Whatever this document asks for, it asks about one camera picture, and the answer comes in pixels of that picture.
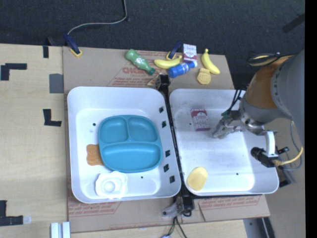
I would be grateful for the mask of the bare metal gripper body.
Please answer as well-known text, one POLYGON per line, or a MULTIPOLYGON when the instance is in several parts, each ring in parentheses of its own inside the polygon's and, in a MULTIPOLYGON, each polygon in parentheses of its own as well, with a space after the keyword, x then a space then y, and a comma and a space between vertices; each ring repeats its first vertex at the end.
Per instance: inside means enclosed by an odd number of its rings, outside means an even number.
POLYGON ((222 124, 226 127, 234 127, 235 132, 248 130, 253 134, 264 132, 263 124, 253 120, 247 113, 224 112, 222 114, 222 124))

